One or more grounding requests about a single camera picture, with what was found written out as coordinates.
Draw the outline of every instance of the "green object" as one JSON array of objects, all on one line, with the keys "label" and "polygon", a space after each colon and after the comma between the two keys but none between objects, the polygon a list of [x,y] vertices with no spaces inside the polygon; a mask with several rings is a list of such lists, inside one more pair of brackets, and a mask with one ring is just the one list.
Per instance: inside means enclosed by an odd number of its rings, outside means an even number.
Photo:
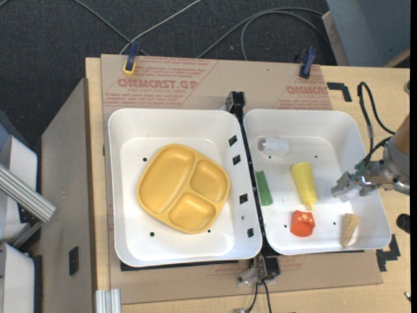
[{"label": "green object", "polygon": [[259,198],[262,206],[271,205],[273,200],[263,171],[256,171],[256,183],[258,186]]}]

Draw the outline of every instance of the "yellow object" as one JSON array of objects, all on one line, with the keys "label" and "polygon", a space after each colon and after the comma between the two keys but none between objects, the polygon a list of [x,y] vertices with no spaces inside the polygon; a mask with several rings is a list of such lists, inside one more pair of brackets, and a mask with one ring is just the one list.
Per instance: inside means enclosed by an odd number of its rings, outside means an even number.
[{"label": "yellow object", "polygon": [[135,72],[136,62],[134,62],[134,63],[133,63],[132,70],[126,70],[126,65],[127,65],[127,63],[128,63],[128,61],[126,60],[126,61],[124,62],[124,65],[123,65],[123,73],[125,73],[125,74],[126,74],[126,75],[128,75],[128,76],[132,76],[132,75],[133,75],[133,73]]},{"label": "yellow object", "polygon": [[311,164],[309,162],[295,164],[291,167],[291,173],[303,204],[308,205],[311,210],[314,210],[317,193]]},{"label": "yellow object", "polygon": [[210,228],[229,195],[225,170],[196,150],[180,144],[161,148],[136,188],[139,204],[164,224],[185,233]]},{"label": "yellow object", "polygon": [[353,213],[345,213],[343,216],[343,232],[341,236],[341,245],[347,247],[352,239],[353,232],[358,227],[360,218]]}]

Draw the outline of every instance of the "black floor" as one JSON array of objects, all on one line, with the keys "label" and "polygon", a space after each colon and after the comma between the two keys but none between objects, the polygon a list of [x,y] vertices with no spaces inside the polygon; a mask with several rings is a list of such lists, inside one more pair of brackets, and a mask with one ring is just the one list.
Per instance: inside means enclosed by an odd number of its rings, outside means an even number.
[{"label": "black floor", "polygon": [[[133,38],[195,0],[79,1]],[[150,55],[197,57],[245,18],[281,7],[328,11],[325,0],[204,0],[140,41]],[[320,16],[297,14],[325,34]],[[241,31],[242,26],[204,58],[242,60]],[[336,64],[320,34],[287,14],[255,20],[244,40],[252,61],[293,62],[301,49],[313,46],[316,63]],[[71,0],[10,0],[0,7],[0,110],[34,146],[85,75],[85,58],[118,54],[125,44],[125,39]]]}]

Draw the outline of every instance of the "blue clamp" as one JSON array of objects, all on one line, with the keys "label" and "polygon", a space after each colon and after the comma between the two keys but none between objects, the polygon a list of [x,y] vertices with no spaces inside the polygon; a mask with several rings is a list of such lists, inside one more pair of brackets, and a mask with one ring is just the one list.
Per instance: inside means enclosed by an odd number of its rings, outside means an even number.
[{"label": "blue clamp", "polygon": [[139,53],[139,42],[133,41],[132,47],[130,48],[130,53],[128,59],[124,62],[123,73],[127,75],[132,75],[135,72],[136,62],[135,58]]},{"label": "blue clamp", "polygon": [[300,68],[300,73],[298,74],[302,78],[308,79],[310,77],[311,66],[316,58],[316,49],[310,47],[304,56],[304,64]]}]

